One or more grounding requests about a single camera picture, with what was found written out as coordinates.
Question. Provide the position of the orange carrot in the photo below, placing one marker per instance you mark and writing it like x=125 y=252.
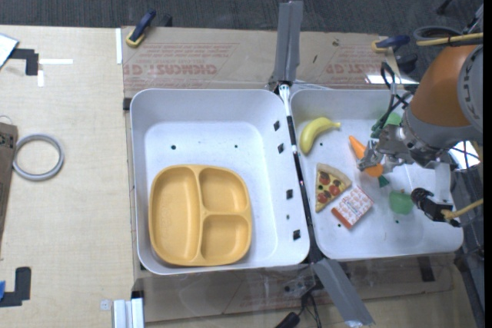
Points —
x=356 y=148

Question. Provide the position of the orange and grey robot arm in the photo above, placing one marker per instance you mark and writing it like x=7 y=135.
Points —
x=442 y=96

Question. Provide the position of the yellow divided plate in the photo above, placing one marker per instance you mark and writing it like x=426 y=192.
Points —
x=177 y=215

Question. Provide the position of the green apple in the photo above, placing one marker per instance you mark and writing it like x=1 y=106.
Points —
x=400 y=203

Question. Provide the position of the yellow banana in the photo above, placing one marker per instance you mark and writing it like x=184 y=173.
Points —
x=309 y=132

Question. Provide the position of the orange and white packet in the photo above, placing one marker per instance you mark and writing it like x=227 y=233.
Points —
x=353 y=207

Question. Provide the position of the white paper sheet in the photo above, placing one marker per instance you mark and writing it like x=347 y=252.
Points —
x=5 y=46

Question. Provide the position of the brown cardboard board red print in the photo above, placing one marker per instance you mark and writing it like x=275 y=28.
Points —
x=200 y=61

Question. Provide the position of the light green toy fruit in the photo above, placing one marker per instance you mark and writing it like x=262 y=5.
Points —
x=393 y=119

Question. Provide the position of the white plastic tray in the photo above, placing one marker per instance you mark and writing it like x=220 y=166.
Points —
x=369 y=238
x=215 y=126

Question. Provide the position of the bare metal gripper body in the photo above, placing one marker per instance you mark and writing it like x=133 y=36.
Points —
x=396 y=142

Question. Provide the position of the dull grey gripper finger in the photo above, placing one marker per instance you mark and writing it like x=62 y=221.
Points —
x=368 y=157
x=393 y=164

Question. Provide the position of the grey tape roll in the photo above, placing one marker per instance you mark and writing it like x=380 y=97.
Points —
x=17 y=165

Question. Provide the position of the pizza slice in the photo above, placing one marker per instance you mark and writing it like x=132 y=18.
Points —
x=326 y=184

